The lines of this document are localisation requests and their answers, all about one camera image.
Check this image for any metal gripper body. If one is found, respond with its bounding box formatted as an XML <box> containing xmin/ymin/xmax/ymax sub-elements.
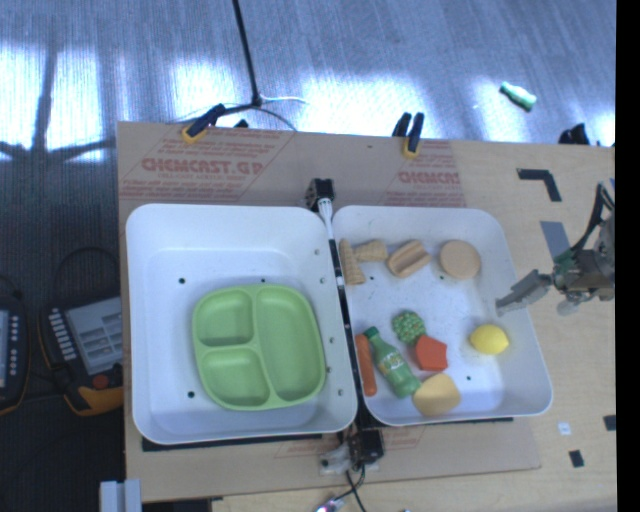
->
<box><xmin>552</xmin><ymin>247</ymin><xmax>616</xmax><ymax>303</ymax></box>

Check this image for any yellow lemon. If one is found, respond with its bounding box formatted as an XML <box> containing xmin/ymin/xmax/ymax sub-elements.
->
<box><xmin>468</xmin><ymin>323</ymin><xmax>511</xmax><ymax>357</ymax></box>

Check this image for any white plastic tray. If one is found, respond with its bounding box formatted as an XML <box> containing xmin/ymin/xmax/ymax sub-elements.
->
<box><xmin>124</xmin><ymin>202</ymin><xmax>359</xmax><ymax>446</ymax></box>
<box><xmin>331</xmin><ymin>203</ymin><xmax>555</xmax><ymax>428</ymax></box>

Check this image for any round tan biscuit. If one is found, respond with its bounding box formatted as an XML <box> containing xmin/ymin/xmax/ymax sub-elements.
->
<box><xmin>438</xmin><ymin>239</ymin><xmax>483</xmax><ymax>281</ymax></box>

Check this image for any orange pentagon block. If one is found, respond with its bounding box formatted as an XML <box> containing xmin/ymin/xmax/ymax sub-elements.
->
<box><xmin>413</xmin><ymin>334</ymin><xmax>450</xmax><ymax>373</ymax></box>

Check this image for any tan hot dog bun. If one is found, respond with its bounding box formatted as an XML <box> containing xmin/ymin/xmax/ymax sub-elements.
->
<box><xmin>385</xmin><ymin>239</ymin><xmax>432</xmax><ymax>280</ymax></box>

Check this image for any yellow rounded potato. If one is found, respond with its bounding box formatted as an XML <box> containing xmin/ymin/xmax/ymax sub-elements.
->
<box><xmin>411</xmin><ymin>372</ymin><xmax>462</xmax><ymax>418</ymax></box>

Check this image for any green bottle with yellow label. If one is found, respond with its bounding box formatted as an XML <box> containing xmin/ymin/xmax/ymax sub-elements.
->
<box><xmin>362</xmin><ymin>326</ymin><xmax>423</xmax><ymax>400</ymax></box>

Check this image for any tan waffle piece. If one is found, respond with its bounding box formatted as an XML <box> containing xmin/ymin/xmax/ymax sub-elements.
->
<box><xmin>353</xmin><ymin>239</ymin><xmax>390</xmax><ymax>264</ymax></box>

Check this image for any orange carrot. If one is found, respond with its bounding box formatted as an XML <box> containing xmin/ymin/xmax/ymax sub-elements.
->
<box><xmin>354</xmin><ymin>333</ymin><xmax>379</xmax><ymax>398</ymax></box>

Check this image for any thin black and white rod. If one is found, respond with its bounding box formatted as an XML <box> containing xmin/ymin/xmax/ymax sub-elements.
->
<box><xmin>317</xmin><ymin>197</ymin><xmax>372</xmax><ymax>431</ymax></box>

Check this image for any small pale green bottle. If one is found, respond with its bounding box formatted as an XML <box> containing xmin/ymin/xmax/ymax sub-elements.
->
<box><xmin>499</xmin><ymin>80</ymin><xmax>538</xmax><ymax>112</ymax></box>

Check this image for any green divided plate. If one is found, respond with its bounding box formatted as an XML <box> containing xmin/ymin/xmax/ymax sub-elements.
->
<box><xmin>191</xmin><ymin>283</ymin><xmax>329</xmax><ymax>413</ymax></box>

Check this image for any brown cardboard board red print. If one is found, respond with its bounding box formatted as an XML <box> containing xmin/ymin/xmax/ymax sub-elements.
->
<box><xmin>115</xmin><ymin>121</ymin><xmax>543</xmax><ymax>504</ymax></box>

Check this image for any black block with thin wires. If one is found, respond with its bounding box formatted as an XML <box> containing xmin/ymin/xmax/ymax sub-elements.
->
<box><xmin>305</xmin><ymin>177</ymin><xmax>336</xmax><ymax>209</ymax></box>
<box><xmin>347</xmin><ymin>428</ymin><xmax>386</xmax><ymax>467</ymax></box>

